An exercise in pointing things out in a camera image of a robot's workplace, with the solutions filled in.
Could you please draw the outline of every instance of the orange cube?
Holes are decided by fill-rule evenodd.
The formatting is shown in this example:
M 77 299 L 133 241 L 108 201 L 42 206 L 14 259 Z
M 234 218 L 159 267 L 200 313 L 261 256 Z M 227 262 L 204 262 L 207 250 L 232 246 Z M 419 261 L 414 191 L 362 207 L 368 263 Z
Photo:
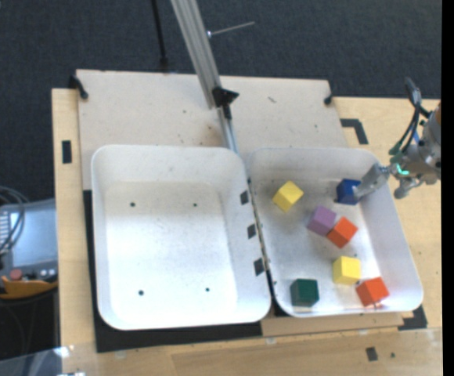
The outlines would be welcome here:
M 339 248 L 343 248 L 347 242 L 349 242 L 358 227 L 356 227 L 349 219 L 346 217 L 340 218 L 337 224 L 328 232 L 326 238 L 333 242 Z
M 355 290 L 364 306 L 375 304 L 389 296 L 382 277 L 365 280 Z

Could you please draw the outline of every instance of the tray with cubes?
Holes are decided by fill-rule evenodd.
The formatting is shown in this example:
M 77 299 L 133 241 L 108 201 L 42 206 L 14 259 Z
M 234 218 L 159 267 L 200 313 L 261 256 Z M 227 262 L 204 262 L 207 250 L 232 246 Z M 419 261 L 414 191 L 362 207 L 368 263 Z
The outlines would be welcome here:
M 375 163 L 352 148 L 264 148 L 248 158 L 272 290 L 287 314 L 408 312 L 422 302 L 388 185 L 354 199 Z

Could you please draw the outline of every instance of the black floor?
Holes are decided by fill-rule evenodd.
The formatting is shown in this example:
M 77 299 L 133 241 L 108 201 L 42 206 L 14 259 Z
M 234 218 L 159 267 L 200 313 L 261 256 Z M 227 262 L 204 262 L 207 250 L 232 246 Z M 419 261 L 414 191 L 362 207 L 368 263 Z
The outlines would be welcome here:
M 150 0 L 0 0 L 0 185 L 54 196 L 51 89 L 77 69 L 161 71 Z M 197 0 L 220 74 L 330 81 L 336 96 L 441 98 L 442 0 Z M 169 0 L 168 70 L 193 73 Z M 55 346 L 56 302 L 0 309 L 0 359 Z

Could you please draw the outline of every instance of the yellow cube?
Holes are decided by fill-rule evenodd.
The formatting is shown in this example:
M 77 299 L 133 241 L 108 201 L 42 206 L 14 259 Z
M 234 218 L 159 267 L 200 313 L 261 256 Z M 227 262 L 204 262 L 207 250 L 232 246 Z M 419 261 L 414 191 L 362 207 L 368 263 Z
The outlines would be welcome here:
M 341 256 L 333 262 L 333 282 L 351 285 L 361 278 L 361 261 L 357 258 Z
M 304 191 L 298 188 L 293 181 L 286 181 L 272 198 L 272 202 L 277 204 L 283 212 L 288 212 L 290 208 L 304 195 Z

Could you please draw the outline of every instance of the wooden table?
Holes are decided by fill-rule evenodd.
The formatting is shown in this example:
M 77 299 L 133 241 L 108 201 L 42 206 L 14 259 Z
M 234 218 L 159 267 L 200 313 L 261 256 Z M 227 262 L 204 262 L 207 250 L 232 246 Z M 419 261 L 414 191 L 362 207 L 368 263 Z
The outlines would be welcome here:
M 230 78 L 240 85 L 246 78 Z M 425 100 L 433 110 L 438 101 Z M 405 131 L 413 109 L 407 99 L 334 98 L 327 110 L 362 126 L 342 128 L 350 147 L 361 147 L 388 163 L 388 150 Z M 52 118 L 59 241 L 61 344 L 70 353 L 64 371 L 86 374 L 442 374 L 441 183 L 422 186 L 395 200 L 406 240 L 423 284 L 427 327 L 400 331 L 416 313 L 374 316 L 351 326 L 344 318 L 299 322 L 262 321 L 263 336 L 227 342 L 166 345 L 97 353 L 82 200 L 78 93 L 52 90 Z M 72 158 L 64 163 L 70 141 Z M 397 183 L 391 179 L 394 191 Z

